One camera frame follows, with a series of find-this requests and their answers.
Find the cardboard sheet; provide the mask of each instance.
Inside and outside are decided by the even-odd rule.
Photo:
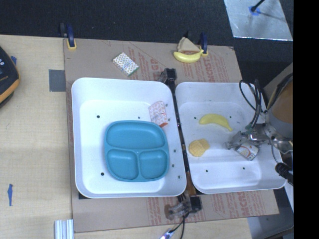
[[[81,77],[157,81],[164,68],[175,68],[176,84],[181,82],[239,82],[241,74],[234,50],[208,46],[208,56],[184,64],[173,57],[177,44],[77,39],[77,49],[69,50],[64,40],[67,118],[71,171],[74,231],[147,227],[177,224],[169,220],[165,206],[178,203],[177,197],[86,199],[75,185],[71,87]],[[125,52],[139,69],[127,77],[112,59]],[[186,222],[201,222],[277,214],[273,190],[200,195],[203,209]]]

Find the patterned eraser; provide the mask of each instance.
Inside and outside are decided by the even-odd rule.
[[[168,124],[165,105],[162,101],[157,101],[149,107],[151,122],[163,127]]]
[[[134,73],[139,66],[124,52],[115,57],[112,62],[119,68],[126,76]]]

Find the gray tape patch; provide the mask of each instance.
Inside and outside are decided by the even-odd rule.
[[[65,92],[65,74],[64,70],[49,69],[49,87],[50,92]]]

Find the yellow sponge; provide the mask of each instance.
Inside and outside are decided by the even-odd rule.
[[[209,144],[205,139],[192,141],[188,147],[190,154],[195,157],[200,157],[204,152],[209,149]]]

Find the black and orange object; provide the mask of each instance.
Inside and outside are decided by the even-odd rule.
[[[0,107],[13,96],[20,75],[13,60],[0,46]]]

